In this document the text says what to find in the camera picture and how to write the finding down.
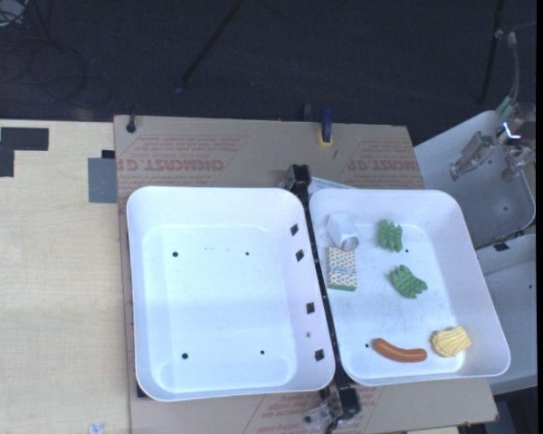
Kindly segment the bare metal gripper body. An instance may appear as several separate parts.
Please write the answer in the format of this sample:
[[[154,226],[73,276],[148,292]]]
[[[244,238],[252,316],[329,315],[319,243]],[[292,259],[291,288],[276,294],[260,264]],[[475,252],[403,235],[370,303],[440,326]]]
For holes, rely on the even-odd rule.
[[[499,119],[497,139],[505,146],[536,147],[535,108],[530,103],[517,102],[506,107]]]

